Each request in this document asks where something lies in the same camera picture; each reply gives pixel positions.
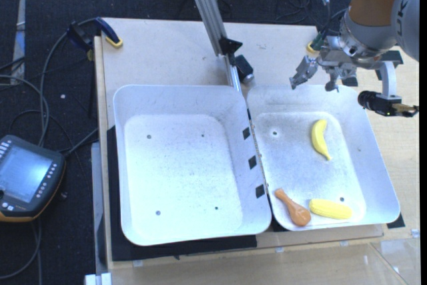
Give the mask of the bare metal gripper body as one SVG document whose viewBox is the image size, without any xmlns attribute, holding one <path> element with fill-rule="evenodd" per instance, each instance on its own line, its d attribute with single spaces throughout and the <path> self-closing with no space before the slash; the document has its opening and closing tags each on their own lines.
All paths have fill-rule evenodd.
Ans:
<svg viewBox="0 0 427 285">
<path fill-rule="evenodd" d="M 355 77 L 358 68 L 373 69 L 384 49 L 374 49 L 350 36 L 325 38 L 318 65 L 331 77 Z"/>
</svg>

